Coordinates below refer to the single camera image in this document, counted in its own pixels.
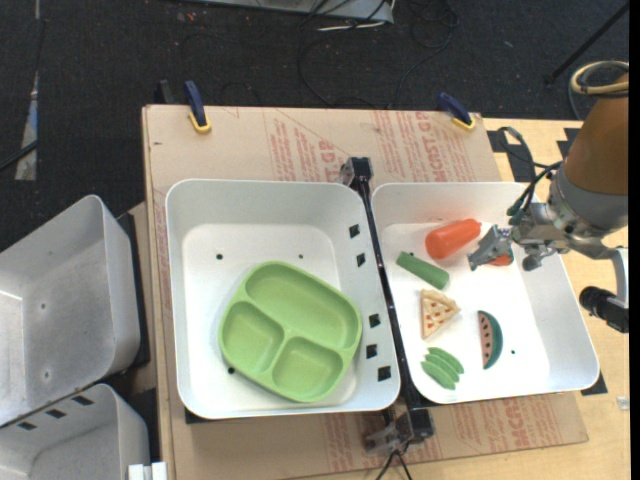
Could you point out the orange plastic bottle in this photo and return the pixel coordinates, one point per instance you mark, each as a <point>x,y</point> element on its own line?
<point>450,240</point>

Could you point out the watermelon slice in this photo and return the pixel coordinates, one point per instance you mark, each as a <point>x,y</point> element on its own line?
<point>492,340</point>

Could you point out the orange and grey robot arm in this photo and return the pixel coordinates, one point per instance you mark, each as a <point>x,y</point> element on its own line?
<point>597,143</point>

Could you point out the brown cardboard board red print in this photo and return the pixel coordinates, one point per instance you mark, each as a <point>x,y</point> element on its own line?
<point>250,138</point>

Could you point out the small orange red toy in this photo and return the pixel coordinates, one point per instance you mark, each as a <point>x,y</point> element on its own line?
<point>502,259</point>

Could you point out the black cylinder on white bracket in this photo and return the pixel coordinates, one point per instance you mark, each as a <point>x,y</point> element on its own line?
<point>607,310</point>

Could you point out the green pea pods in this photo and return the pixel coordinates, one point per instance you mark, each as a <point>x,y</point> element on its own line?
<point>442,368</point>

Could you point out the pizza slice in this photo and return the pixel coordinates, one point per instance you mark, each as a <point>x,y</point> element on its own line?
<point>434,313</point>

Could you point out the green celery stick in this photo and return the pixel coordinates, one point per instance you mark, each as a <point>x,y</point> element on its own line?
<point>422,269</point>

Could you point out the green divided plate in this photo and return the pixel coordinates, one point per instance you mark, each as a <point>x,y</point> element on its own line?
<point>295,293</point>

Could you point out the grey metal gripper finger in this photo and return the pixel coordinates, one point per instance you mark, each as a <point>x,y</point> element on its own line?
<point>487,249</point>
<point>535,260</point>

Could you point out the thin black rod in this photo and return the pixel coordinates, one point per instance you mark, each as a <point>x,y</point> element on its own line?
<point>387,288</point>

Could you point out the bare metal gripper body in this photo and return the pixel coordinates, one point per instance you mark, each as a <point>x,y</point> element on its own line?
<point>575,233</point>

